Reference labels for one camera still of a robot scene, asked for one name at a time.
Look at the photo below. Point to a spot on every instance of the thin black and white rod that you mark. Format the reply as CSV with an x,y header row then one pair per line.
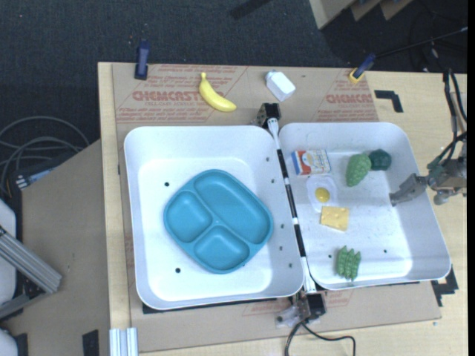
x,y
289,191

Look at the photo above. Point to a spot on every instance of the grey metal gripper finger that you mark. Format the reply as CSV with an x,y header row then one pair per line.
x,y
402,197
413,182

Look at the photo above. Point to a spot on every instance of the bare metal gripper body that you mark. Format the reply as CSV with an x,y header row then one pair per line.
x,y
451,176

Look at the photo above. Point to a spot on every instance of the yellow cheese slice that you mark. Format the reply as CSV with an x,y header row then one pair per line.
x,y
334,218

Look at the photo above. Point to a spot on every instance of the brown cardboard board red print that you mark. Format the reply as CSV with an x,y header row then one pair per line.
x,y
237,325

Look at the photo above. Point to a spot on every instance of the green pea pods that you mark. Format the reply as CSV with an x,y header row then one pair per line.
x,y
348,262

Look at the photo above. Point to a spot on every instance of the white bottle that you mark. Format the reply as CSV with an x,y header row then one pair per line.
x,y
281,86

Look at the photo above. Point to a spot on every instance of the white and yellow fried egg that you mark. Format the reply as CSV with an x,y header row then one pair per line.
x,y
322,194

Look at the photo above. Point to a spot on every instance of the light green grapes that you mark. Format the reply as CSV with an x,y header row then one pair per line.
x,y
357,169

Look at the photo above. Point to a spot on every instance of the dark green broccoli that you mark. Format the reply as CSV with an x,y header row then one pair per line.
x,y
381,159

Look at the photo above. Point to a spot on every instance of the white plastic tray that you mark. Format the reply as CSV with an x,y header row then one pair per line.
x,y
156,265
386,236

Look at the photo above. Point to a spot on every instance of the yellow banana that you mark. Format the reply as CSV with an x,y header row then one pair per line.
x,y
213,96

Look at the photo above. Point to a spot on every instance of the blue divided plate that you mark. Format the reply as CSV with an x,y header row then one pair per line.
x,y
222,206

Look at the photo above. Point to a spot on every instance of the white red blue carton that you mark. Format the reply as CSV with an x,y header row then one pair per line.
x,y
310,162

